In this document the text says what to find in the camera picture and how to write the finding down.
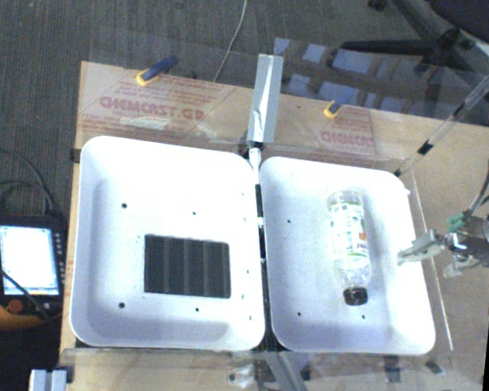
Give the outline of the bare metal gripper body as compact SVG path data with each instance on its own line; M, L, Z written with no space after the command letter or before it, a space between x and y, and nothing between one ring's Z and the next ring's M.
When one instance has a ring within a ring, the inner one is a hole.
M453 251L467 266L480 264L489 268L489 211L484 217L466 214L461 227L454 233Z

